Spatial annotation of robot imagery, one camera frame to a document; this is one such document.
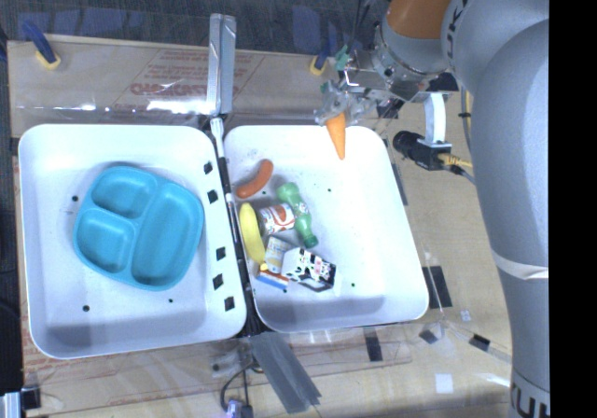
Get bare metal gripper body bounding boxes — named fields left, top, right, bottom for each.
left=336, top=48, right=435, bottom=104

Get orange toy carrot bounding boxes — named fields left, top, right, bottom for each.
left=325, top=111, right=348, bottom=161

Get orange toy sausage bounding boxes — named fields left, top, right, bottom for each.
left=235, top=159, right=275, bottom=201

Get green plastic bottle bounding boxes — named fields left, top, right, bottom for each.
left=275, top=182, right=320, bottom=250

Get white plastic tray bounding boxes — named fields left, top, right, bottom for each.
left=223, top=124, right=430, bottom=335
left=17, top=122, right=248, bottom=360

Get red and white can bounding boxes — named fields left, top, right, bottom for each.
left=257, top=202, right=297, bottom=236

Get yellow banana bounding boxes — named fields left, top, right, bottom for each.
left=238, top=202, right=268, bottom=267

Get yellow and white can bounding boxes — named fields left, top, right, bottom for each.
left=263, top=235, right=295, bottom=275

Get white carton with black spots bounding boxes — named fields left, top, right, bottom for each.
left=280, top=246, right=338, bottom=293

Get white packet, blue orange stripes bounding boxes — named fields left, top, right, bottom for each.
left=255, top=269, right=291, bottom=291

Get brown cardboard board, red print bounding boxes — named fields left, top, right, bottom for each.
left=7, top=33, right=514, bottom=418

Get blue divided plate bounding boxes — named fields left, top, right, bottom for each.
left=72, top=165, right=206, bottom=293

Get black cylinder on white bracket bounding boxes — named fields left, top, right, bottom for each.
left=392, top=91, right=454, bottom=172

